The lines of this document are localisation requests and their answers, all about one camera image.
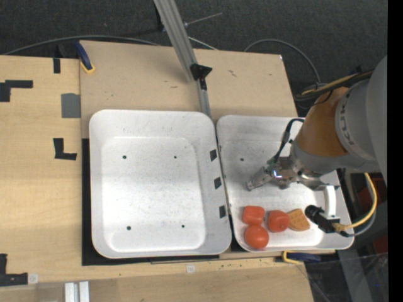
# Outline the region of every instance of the tray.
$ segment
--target tray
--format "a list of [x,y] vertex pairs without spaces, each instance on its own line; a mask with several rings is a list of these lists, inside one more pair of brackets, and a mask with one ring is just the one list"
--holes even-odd
[[108,258],[214,255],[231,230],[213,122],[106,109],[89,122],[95,249]]
[[[295,232],[287,229],[281,233],[269,232],[269,243],[263,249],[254,249],[244,241],[247,227],[242,222],[245,206],[262,206],[266,210],[265,220],[270,210],[291,211],[314,204],[324,207],[322,192],[313,192],[301,184],[293,183],[287,189],[279,189],[272,183],[248,191],[246,182],[270,159],[280,146],[281,136],[291,118],[259,116],[223,116],[217,123],[217,136],[225,187],[229,201],[235,238],[239,245],[249,252],[280,250],[346,249],[353,243],[353,237],[345,238],[336,233],[326,234],[310,222],[310,229]],[[301,123],[295,122],[291,138],[295,138]],[[289,154],[287,144],[281,156]],[[336,172],[322,177],[324,182],[338,185]],[[336,191],[336,213],[341,223],[351,223],[346,203],[340,189]]]

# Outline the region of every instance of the toy tomato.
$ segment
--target toy tomato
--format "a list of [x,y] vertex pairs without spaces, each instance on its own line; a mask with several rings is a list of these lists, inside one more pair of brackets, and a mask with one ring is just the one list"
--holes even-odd
[[242,215],[242,221],[248,225],[261,225],[264,217],[264,209],[259,206],[246,206]]
[[290,217],[281,210],[272,210],[269,212],[267,226],[273,233],[284,232],[290,224]]
[[252,225],[245,230],[245,242],[254,249],[262,249],[269,242],[269,233],[262,226]]

